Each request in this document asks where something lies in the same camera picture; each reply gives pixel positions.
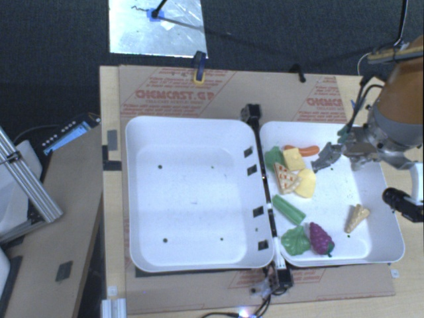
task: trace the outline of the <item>yellow cheese block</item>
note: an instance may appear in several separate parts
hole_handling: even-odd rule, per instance
[[[283,151],[284,164],[290,171],[298,171],[305,168],[305,162],[297,147]]]
[[[301,181],[299,186],[297,186],[294,191],[304,198],[312,198],[317,181],[317,177],[315,173],[313,173],[313,170],[304,168],[297,174],[297,176],[301,178]]]

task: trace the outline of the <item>blue clamp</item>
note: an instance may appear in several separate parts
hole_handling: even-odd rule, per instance
[[[158,17],[157,18],[154,18],[154,17],[152,17],[152,12],[155,11],[155,10],[156,10],[155,8],[151,8],[151,9],[148,9],[146,11],[148,19],[150,21],[153,21],[153,22],[155,22],[155,21],[156,22],[161,21],[161,18],[164,18],[165,17],[165,13],[163,12],[163,10],[160,9],[159,10]]]
[[[206,53],[197,51],[191,60],[192,68],[195,68],[195,75],[193,81],[195,83],[203,83],[205,81],[205,64],[206,64]]]

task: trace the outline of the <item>purple grapes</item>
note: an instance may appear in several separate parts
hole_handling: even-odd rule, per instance
[[[326,254],[331,257],[330,252],[333,251],[335,244],[321,226],[315,223],[310,223],[309,238],[312,248],[316,253]]]

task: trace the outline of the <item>cardboard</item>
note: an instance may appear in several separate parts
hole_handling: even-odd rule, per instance
[[[192,69],[121,66],[119,99],[123,180],[125,283],[130,315],[258,305],[250,289],[264,279],[262,270],[146,274],[129,257],[127,167],[123,133],[137,115],[237,119],[247,103],[259,103],[261,124],[276,121],[345,123],[345,109],[333,76],[206,70],[204,85],[192,82]],[[294,287],[273,303],[394,295],[386,264],[297,269]]]

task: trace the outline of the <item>metal plate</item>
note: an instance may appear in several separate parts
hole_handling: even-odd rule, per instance
[[[162,0],[109,0],[111,53],[191,58],[207,53],[200,0],[168,0],[164,17],[151,21],[147,10]]]

